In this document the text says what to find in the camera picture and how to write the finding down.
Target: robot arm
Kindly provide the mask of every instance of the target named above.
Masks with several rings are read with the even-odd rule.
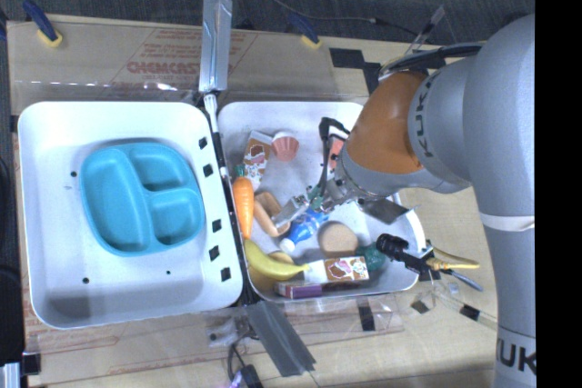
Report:
[[[467,55],[432,75],[415,70],[414,56],[408,69],[385,66],[321,205],[386,199],[405,187],[453,193],[472,185],[497,284],[494,386],[537,386],[535,17]]]

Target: bin hole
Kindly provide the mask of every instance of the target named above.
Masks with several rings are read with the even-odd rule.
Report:
[[[210,176],[214,170],[212,169],[212,165],[208,164],[208,165],[204,165],[204,168],[202,169],[204,171],[204,176],[207,178],[208,176]]]
[[[230,278],[230,268],[223,268],[220,271],[220,277],[222,278],[222,281],[225,282],[226,280],[228,280]]]
[[[214,261],[220,255],[218,246],[213,247],[210,251],[208,251],[208,253],[210,254],[210,261]]]

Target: table surface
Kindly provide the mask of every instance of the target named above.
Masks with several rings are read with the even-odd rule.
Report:
[[[14,22],[8,26],[13,114],[40,100],[134,98],[136,88],[143,89],[143,80],[151,81],[151,77],[147,78],[146,72],[130,73],[131,66],[135,69],[143,62],[167,59],[188,64],[199,54],[200,28],[194,26],[59,15],[49,18],[65,38],[57,49],[49,50],[37,40],[33,24]],[[366,62],[381,64],[401,56],[408,46],[323,37],[322,45],[315,50],[297,35],[237,30],[232,37],[229,88],[221,94],[221,105],[275,97],[363,104],[368,91],[362,70],[335,68],[329,49],[361,51]],[[153,48],[155,39],[171,46],[160,52]],[[182,91],[187,93],[187,87],[191,87],[188,79],[197,73],[196,67],[182,71],[170,83],[178,90],[174,97]],[[83,80],[92,85],[79,86]],[[152,93],[136,97],[156,98]],[[22,263],[26,264],[20,184],[16,189]],[[285,306],[289,320],[316,359],[315,370],[282,377],[260,342],[245,341],[241,355],[246,364],[255,366],[264,386],[480,388],[491,384],[497,297],[473,190],[435,194],[405,189],[400,198],[403,205],[416,208],[432,244],[480,262],[479,269],[466,274],[485,291],[480,293],[442,275],[440,280],[419,282],[405,292],[369,296],[376,322],[374,332],[362,331],[355,299],[324,306],[316,313],[308,305]],[[26,350],[42,354],[42,372],[29,377],[32,387],[229,385],[227,350],[209,347],[207,315],[108,325],[88,331],[57,331],[35,317],[28,285],[23,267]],[[422,313],[411,306],[419,301],[426,306]],[[464,306],[480,311],[477,321],[460,312]]]

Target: toy vegetable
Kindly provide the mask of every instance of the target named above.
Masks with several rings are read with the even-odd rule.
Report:
[[[251,180],[245,177],[245,166],[236,166],[236,179],[233,183],[236,217],[241,234],[245,239],[251,237],[253,228],[253,210],[255,207],[255,190]]]

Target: black connector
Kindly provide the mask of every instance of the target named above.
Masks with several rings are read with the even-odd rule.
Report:
[[[261,384],[261,381],[258,379],[258,374],[256,373],[253,364],[245,365],[240,369],[240,373],[243,375],[243,380],[245,380],[248,388],[263,388],[263,384]]]

